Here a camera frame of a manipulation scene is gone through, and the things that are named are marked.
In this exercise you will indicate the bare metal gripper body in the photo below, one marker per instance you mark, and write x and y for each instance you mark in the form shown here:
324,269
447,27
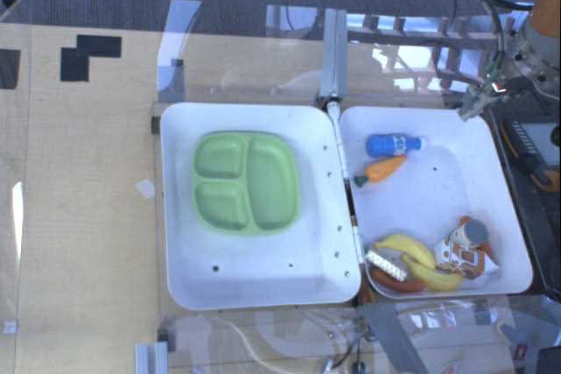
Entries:
532,70

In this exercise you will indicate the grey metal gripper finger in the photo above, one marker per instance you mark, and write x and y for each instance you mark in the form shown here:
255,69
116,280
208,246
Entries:
466,108
484,97

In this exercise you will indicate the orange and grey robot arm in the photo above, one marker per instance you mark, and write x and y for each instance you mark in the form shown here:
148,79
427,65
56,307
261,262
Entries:
547,4

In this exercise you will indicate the blue bottle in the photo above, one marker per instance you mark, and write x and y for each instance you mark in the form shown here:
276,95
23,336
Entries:
385,144

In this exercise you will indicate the white plastic tray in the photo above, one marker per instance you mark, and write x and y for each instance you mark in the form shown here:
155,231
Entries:
438,197
245,271

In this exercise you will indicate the orange carrot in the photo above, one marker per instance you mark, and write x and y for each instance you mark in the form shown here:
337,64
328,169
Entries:
383,171

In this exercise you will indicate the orange can with grey top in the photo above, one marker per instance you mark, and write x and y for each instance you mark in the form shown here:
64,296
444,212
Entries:
474,232

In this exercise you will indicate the yellow banana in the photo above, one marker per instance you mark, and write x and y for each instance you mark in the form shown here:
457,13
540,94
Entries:
434,278
409,246

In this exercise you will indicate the white and orange carton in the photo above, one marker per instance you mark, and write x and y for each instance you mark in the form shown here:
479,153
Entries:
469,263

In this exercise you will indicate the white and yellow biscuit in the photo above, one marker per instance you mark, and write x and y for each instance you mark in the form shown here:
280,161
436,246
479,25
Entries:
388,265

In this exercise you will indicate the red sausage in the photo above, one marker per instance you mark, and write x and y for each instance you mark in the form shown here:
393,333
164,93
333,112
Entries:
394,285

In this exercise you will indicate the green divided plate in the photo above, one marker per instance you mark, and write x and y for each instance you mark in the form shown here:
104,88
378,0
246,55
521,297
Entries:
267,179

